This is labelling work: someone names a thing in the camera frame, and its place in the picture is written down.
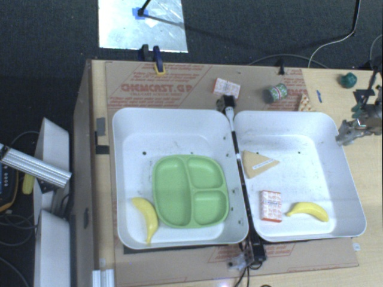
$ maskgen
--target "green plate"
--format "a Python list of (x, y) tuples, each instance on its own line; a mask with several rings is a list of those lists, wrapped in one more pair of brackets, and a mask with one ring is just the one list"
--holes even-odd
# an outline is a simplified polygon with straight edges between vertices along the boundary
[(229, 211), (222, 168), (206, 156), (161, 158), (153, 168), (153, 196), (158, 217), (174, 228), (209, 227)]

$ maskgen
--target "cardboard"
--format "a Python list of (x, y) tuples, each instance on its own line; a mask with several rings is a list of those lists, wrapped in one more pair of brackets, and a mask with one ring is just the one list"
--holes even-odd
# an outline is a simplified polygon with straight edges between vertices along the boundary
[[(76, 223), (79, 286), (90, 286), (92, 258), (94, 268), (114, 268), (115, 284), (121, 287), (240, 275), (239, 271), (228, 268), (230, 259), (240, 253), (238, 245), (152, 252), (133, 251), (122, 245), (116, 231), (111, 120), (118, 109), (130, 106), (214, 109), (219, 98), (212, 93), (217, 77), (241, 85), (237, 112), (245, 109), (296, 111), (302, 93), (307, 93), (302, 71), (286, 69), (286, 75), (279, 76), (277, 68), (268, 67), (172, 63), (165, 66), (167, 74), (158, 77), (153, 63), (91, 61), (87, 64), (86, 73), (89, 71), (92, 76), (83, 79), (75, 113), (75, 169), (78, 171), (75, 182), (80, 189), (75, 191), (74, 212), (78, 214), (78, 221), (88, 208), (92, 228), (84, 229)], [(262, 90), (278, 83), (288, 87), (288, 97), (271, 105), (264, 104)], [(97, 118), (105, 118), (109, 125), (102, 136), (95, 135)], [(96, 144), (107, 147), (110, 153), (97, 153)], [(80, 176), (81, 170), (86, 174)], [(252, 276), (358, 265), (349, 238), (269, 244), (265, 248), (267, 260), (259, 270), (251, 272)], [(94, 256), (82, 259), (86, 249)]]

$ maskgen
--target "yellow banana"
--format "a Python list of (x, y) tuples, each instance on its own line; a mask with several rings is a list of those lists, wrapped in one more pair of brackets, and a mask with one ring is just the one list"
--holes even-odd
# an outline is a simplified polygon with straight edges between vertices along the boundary
[(153, 205), (144, 198), (133, 198), (132, 203), (144, 215), (146, 221), (147, 238), (146, 243), (149, 244), (153, 234), (158, 229), (158, 218)]
[(295, 213), (308, 213), (315, 216), (321, 221), (327, 222), (329, 220), (329, 215), (327, 212), (319, 205), (313, 202), (299, 202), (296, 203), (291, 211), (286, 213), (286, 216), (294, 215)]

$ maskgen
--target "green can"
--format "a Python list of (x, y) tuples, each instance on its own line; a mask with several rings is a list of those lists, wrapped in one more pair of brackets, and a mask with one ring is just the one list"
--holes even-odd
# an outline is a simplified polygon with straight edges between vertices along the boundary
[(266, 103), (273, 103), (287, 97), (287, 87), (283, 83), (270, 87), (263, 91), (263, 100)]

